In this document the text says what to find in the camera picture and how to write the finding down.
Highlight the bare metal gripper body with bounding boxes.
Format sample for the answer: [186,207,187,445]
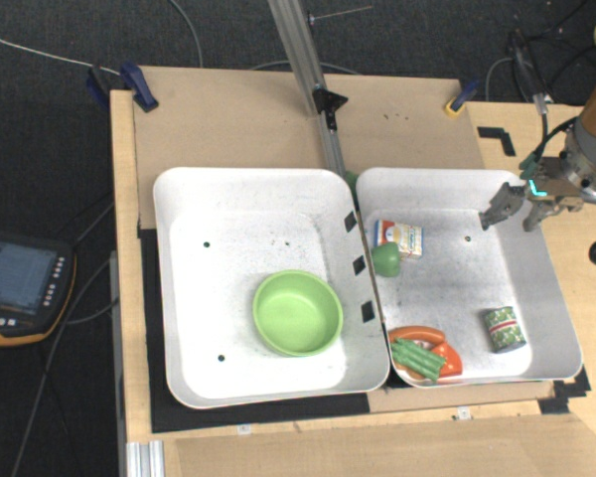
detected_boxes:
[524,139,596,214]

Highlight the brown cardboard board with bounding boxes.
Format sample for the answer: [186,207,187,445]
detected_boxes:
[131,65,557,414]

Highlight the orange-brown toy sausage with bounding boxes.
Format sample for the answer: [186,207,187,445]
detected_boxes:
[387,325,447,348]

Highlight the green toy bean bundle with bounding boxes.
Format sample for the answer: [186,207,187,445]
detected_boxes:
[389,338,448,384]

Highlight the white plastic tray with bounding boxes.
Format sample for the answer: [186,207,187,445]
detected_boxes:
[355,166,585,390]
[152,166,392,410]

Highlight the white and orange carton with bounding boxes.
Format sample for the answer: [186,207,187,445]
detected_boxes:
[372,219,424,260]

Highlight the green toy pepper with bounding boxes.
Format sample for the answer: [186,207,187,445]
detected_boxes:
[370,240,404,279]

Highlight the green and white can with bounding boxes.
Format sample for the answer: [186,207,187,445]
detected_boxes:
[482,305,528,355]

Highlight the orange-red toy pepper slice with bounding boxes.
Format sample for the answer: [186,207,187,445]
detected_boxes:
[429,341,465,380]

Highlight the green bowl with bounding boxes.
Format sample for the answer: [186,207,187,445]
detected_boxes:
[251,268,345,359]

